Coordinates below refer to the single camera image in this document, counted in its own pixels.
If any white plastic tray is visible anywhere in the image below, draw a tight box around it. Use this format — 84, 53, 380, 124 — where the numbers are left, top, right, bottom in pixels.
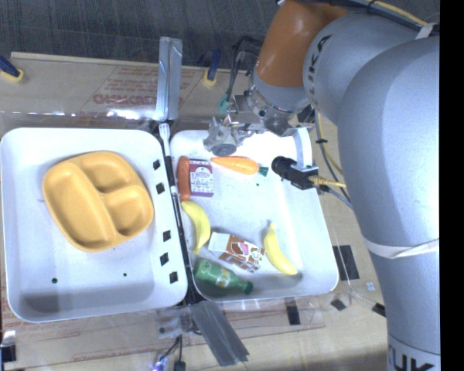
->
0, 127, 189, 324
169, 128, 340, 303

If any yellow banana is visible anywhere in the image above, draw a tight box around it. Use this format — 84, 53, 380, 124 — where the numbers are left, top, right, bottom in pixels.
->
262, 222, 299, 277
180, 199, 212, 256

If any black cylinder on white bracket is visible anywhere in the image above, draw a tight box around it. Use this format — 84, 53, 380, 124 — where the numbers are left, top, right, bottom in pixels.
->
271, 126, 320, 191

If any red and white carton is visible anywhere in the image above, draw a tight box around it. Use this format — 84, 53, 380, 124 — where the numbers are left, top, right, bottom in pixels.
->
188, 158, 215, 198

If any orange and white carton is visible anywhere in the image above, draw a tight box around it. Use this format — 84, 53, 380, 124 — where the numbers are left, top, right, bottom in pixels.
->
207, 230, 267, 274

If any green plastic bottle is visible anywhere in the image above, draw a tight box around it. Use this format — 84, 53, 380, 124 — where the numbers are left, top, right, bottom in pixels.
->
193, 258, 254, 296

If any orange-red toy sausage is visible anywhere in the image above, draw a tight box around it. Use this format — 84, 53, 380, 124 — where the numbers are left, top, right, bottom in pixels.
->
176, 155, 192, 202

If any orange carrot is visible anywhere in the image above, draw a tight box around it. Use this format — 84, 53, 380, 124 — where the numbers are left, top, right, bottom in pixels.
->
210, 155, 270, 178

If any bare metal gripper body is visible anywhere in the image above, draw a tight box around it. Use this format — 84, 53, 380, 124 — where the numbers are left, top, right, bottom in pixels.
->
226, 93, 301, 138

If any brown cardboard board, red print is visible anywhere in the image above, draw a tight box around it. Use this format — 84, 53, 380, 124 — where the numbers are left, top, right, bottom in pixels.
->
0, 51, 388, 371

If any yellow divided plate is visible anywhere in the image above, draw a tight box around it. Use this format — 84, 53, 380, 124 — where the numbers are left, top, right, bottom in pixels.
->
42, 150, 155, 254

